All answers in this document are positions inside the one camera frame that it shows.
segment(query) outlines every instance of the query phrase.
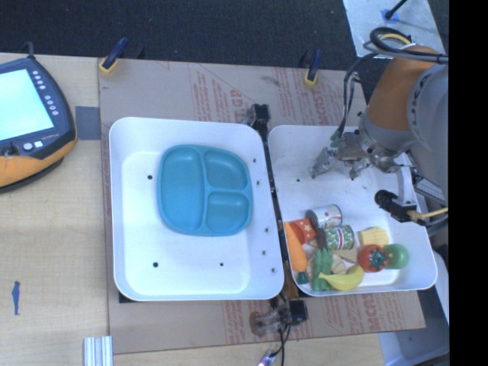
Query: blue divided plate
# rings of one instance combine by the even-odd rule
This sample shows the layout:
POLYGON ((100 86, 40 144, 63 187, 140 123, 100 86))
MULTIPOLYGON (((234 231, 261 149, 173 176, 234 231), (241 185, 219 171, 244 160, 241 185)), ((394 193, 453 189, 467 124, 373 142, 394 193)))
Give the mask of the blue divided plate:
POLYGON ((163 220, 176 232, 236 234, 251 220, 249 170, 244 161, 226 150, 173 146, 159 165, 158 204, 163 220))

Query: orange carrot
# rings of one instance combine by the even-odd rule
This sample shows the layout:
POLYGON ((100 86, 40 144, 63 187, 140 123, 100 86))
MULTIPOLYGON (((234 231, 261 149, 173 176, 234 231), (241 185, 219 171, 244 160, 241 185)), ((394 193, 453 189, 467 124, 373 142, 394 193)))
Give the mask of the orange carrot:
POLYGON ((288 255, 290 256, 291 268, 298 272, 307 270, 307 254, 303 249, 300 239, 288 222, 284 223, 284 232, 287 237, 288 255))

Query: device button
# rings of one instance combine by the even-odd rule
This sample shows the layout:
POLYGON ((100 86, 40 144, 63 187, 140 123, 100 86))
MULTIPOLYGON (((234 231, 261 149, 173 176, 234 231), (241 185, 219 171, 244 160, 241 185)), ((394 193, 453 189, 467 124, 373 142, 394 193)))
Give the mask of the device button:
POLYGON ((34 145, 32 143, 25 143, 22 147, 26 152, 30 152, 34 148, 34 145))

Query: wooden table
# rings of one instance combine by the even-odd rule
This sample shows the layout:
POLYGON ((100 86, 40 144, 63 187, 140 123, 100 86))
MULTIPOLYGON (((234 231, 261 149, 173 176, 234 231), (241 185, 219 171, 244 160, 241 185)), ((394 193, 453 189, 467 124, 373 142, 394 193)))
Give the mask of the wooden table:
MULTIPOLYGON (((0 53, 0 63, 23 58, 0 53)), ((68 102, 98 107, 96 58, 36 56, 68 102)), ((81 365, 85 337, 110 335, 100 140, 80 140, 60 167, 0 194, 0 364, 81 365), (12 300, 20 282, 19 314, 12 300)), ((278 343, 115 355, 124 365, 253 366, 278 343)), ((285 364, 384 364, 377 334, 289 341, 285 364)))

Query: blue and yellow clamp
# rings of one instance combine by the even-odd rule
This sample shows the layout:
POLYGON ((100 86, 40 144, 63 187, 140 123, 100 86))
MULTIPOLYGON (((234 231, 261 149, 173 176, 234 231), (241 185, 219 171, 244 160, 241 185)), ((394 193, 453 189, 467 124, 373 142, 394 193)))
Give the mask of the blue and yellow clamp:
POLYGON ((128 44, 129 40, 126 37, 121 38, 117 42, 117 44, 112 48, 108 56, 102 59, 98 64, 98 68, 102 73, 108 74, 115 69, 118 64, 118 58, 125 51, 128 44))
POLYGON ((317 83, 317 78, 319 77, 319 64, 320 64, 320 49, 315 49, 313 52, 310 63, 308 64, 308 69, 305 72, 305 77, 303 77, 303 83, 307 87, 313 87, 317 83))

